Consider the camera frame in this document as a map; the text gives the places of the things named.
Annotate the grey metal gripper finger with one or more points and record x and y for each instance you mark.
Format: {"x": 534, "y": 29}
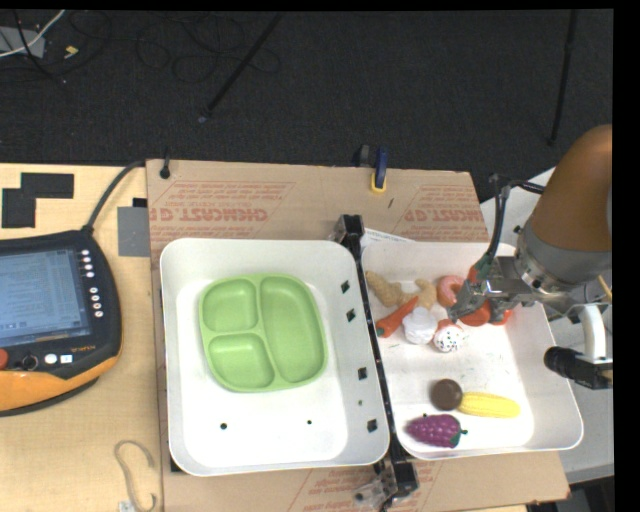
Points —
{"x": 462, "y": 301}
{"x": 496, "y": 311}

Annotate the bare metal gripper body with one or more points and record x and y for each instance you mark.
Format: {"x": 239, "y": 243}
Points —
{"x": 505, "y": 285}

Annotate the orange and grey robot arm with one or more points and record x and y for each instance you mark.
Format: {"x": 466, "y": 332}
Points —
{"x": 575, "y": 200}

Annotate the red-orange toy food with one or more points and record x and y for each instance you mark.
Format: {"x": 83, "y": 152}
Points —
{"x": 475, "y": 316}

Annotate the pink doughnut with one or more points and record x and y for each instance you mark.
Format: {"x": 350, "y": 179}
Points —
{"x": 444, "y": 290}

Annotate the tan toy biscuit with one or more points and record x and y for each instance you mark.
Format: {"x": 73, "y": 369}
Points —
{"x": 427, "y": 295}

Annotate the white toy garlic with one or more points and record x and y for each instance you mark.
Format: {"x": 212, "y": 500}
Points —
{"x": 419, "y": 327}

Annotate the white plastic tray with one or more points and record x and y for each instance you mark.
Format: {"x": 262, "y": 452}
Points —
{"x": 280, "y": 430}
{"x": 485, "y": 365}

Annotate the orange carrot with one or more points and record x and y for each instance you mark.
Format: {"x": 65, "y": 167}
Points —
{"x": 397, "y": 317}

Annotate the tan toy bread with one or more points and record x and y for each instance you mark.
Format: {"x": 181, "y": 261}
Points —
{"x": 384, "y": 292}

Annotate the thin black and white rod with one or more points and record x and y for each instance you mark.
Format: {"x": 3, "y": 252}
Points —
{"x": 374, "y": 330}

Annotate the yellow corn cob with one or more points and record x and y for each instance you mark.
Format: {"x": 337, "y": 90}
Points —
{"x": 489, "y": 405}

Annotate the brown ball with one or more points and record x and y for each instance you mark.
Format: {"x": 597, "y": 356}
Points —
{"x": 446, "y": 395}

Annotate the white paper sheet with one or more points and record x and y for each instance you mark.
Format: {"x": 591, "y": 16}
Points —
{"x": 385, "y": 235}

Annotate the purple grapes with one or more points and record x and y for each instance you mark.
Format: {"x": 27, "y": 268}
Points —
{"x": 434, "y": 430}

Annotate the green divided plate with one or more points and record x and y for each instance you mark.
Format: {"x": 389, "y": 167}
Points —
{"x": 290, "y": 330}

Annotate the brown cardboard board, red print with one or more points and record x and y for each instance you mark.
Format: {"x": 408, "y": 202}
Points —
{"x": 280, "y": 205}

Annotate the black cylinder on white bracket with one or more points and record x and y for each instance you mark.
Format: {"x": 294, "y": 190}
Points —
{"x": 575, "y": 365}

